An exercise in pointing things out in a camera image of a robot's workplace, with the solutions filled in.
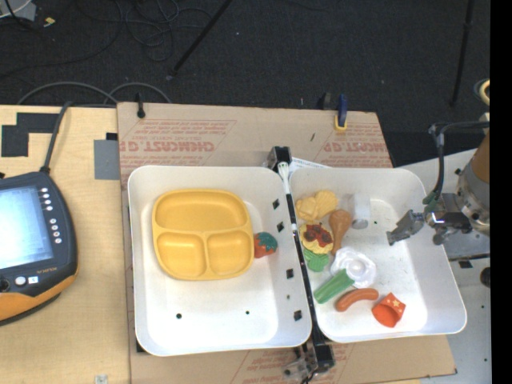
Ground thin black and white rod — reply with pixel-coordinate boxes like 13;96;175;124
278;161;328;360

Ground orange-brown toy sausage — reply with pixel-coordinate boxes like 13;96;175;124
334;287;380;313

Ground brown cardboard board, red print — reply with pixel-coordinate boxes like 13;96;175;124
115;102;458;384

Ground black block with thin wires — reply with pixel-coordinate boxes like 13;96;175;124
310;343;337;374
266;146;292;172

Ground green toy celery stick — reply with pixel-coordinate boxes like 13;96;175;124
312;268;356;306

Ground white plastic tray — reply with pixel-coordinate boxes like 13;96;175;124
288;166;469;345
126;164;314;358

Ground yellow toy spaghetti with meatballs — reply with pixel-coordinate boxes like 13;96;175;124
298;222;335;255

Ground green toy lettuce leaf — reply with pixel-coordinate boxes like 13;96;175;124
302;248;331;274

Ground red toy fries carton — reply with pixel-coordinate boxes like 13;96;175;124
370;292;407;329

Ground yellow toy crisps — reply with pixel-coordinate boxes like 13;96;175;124
294;190;340;222

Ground white toy fried egg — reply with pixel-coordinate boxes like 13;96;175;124
330;246;378;290

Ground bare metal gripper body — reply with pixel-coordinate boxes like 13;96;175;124
440;192;491;261

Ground red toy strawberry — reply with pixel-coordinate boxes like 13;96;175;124
253;231;279;260

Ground white paper label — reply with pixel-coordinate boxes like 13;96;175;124
289;157;334;172

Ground brown toy chicken drumstick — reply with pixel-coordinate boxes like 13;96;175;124
328;208;354;256

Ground yellow divided plate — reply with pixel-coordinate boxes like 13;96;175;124
150;188;256;282

